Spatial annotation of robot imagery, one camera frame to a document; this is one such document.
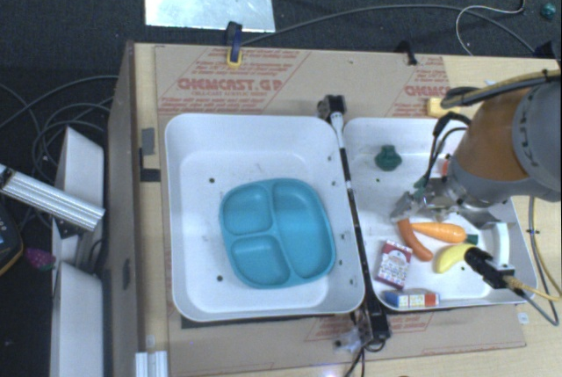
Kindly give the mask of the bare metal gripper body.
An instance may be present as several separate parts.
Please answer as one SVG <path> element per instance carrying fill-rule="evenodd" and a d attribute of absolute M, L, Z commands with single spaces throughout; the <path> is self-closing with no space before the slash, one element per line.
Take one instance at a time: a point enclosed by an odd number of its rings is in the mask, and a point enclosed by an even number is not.
<path fill-rule="evenodd" d="M 446 220 L 450 215 L 458 212 L 458 198 L 442 178 L 431 178 L 424 192 L 434 193 L 434 209 L 427 213 L 434 220 Z"/>

